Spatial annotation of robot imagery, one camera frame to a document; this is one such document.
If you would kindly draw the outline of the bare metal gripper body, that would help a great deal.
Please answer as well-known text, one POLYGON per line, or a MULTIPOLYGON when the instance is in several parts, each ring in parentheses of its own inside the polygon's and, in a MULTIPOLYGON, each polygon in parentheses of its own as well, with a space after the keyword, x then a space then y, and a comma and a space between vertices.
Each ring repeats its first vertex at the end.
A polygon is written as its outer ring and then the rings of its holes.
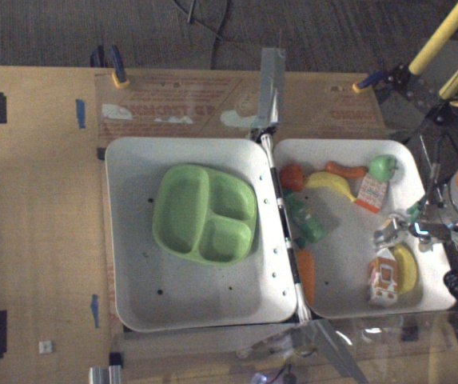
POLYGON ((444 244, 452 240, 449 228, 438 222, 417 220, 408 225, 408 231, 418 239, 418 248, 420 251, 431 251, 435 244, 444 244))

